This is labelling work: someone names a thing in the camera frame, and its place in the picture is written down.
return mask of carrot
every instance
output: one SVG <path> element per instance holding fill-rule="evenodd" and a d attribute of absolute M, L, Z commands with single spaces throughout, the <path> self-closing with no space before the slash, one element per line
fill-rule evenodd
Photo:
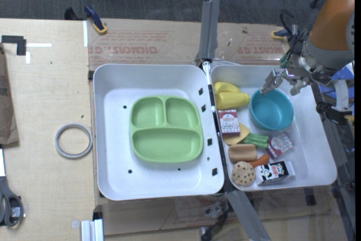
<path fill-rule="evenodd" d="M 270 160 L 270 156 L 267 154 L 263 154 L 257 160 L 252 161 L 252 162 L 247 162 L 247 163 L 250 163 L 252 165 L 252 167 L 255 168 L 257 166 L 266 165 L 269 160 Z"/>

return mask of scissors handle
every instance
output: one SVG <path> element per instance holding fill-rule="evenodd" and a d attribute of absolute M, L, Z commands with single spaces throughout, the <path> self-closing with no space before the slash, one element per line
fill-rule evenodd
<path fill-rule="evenodd" d="M 20 208 L 19 217 L 11 217 L 12 207 Z M 9 189 L 6 176 L 0 177 L 0 222 L 4 220 L 7 226 L 13 227 L 22 221 L 23 215 L 23 202 Z"/>

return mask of green divided plate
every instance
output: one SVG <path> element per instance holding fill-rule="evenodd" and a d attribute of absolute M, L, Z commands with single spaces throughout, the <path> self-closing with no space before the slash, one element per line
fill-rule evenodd
<path fill-rule="evenodd" d="M 188 99 L 166 95 L 138 99 L 130 113 L 130 142 L 135 154 L 146 161 L 195 159 L 203 148 L 196 106 Z"/>

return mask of blue bowl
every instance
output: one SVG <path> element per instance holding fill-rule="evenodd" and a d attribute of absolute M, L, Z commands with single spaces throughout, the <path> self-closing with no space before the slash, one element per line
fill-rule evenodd
<path fill-rule="evenodd" d="M 249 114 L 252 122 L 263 130 L 283 130 L 292 123 L 293 107 L 279 90 L 264 95 L 257 90 L 249 101 Z"/>

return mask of white ring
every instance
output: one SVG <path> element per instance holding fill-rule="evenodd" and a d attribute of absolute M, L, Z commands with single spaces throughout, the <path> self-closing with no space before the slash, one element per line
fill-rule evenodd
<path fill-rule="evenodd" d="M 79 154 L 69 154 L 69 153 L 63 151 L 63 149 L 61 149 L 60 146 L 59 146 L 59 137 L 62 134 L 62 132 L 67 130 L 67 129 L 73 129 L 73 128 L 83 130 L 87 134 L 88 139 L 89 139 L 88 147 Z M 80 157 L 85 156 L 91 150 L 92 145 L 93 145 L 93 138 L 91 136 L 91 131 L 87 127 L 85 127 L 84 125 L 79 124 L 77 122 L 73 122 L 73 123 L 70 123 L 70 124 L 63 125 L 56 132 L 56 135 L 55 135 L 55 148 L 56 148 L 56 150 L 58 151 L 59 154 L 61 154 L 61 156 L 66 157 L 68 159 L 78 159 Z"/>

